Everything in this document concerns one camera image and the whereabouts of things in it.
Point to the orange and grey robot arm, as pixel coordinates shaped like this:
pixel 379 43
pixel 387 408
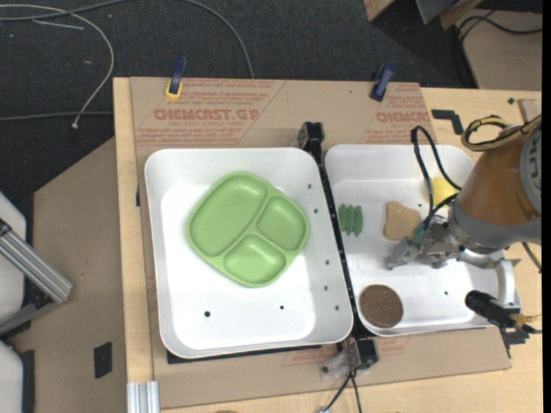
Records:
pixel 490 187

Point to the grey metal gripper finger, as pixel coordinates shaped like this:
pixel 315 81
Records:
pixel 402 254
pixel 438 260

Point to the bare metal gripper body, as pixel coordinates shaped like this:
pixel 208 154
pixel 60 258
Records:
pixel 439 239

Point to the brown cardboard board red print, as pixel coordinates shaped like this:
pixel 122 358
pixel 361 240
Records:
pixel 275 110

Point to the green pea pod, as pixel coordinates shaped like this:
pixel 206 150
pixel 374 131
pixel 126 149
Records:
pixel 351 220

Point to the black cylinder on white bracket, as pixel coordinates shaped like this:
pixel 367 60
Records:
pixel 488 306

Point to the brown round biscuit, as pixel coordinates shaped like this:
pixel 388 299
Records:
pixel 381 306

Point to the white plastic tray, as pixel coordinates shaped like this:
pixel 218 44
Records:
pixel 241 316
pixel 430 291

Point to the green divided plate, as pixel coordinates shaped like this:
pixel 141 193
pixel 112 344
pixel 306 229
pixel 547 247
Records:
pixel 241 226

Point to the yellow block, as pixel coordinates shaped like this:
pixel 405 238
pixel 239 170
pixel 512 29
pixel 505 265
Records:
pixel 443 189

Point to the thin black rod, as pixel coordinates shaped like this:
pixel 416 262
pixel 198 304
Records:
pixel 340 248

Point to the tan bread slice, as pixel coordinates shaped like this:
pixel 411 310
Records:
pixel 400 224

